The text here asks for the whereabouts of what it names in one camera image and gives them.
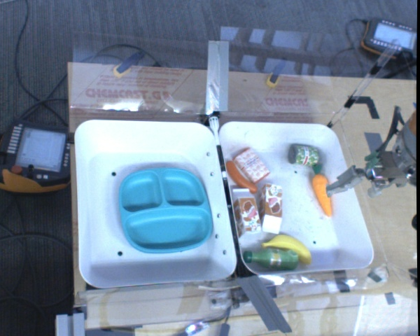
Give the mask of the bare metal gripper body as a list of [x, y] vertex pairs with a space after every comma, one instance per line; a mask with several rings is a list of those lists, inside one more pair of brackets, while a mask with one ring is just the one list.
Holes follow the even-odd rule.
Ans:
[[365, 162], [365, 173], [373, 188], [417, 186], [417, 161], [410, 154], [375, 151]]

